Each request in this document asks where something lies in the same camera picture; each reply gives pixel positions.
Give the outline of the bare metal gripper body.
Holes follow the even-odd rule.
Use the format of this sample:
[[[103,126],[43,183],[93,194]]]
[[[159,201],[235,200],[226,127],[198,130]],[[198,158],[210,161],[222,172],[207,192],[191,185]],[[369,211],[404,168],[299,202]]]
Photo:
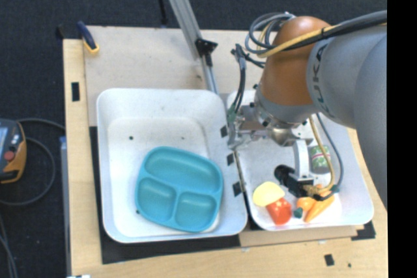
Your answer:
[[[299,122],[288,123],[270,114],[262,105],[251,103],[238,109],[232,105],[227,111],[229,126],[228,146],[232,150],[248,146],[252,141],[269,138],[280,146],[292,146],[297,140],[313,142],[312,137],[302,138],[293,133]]]

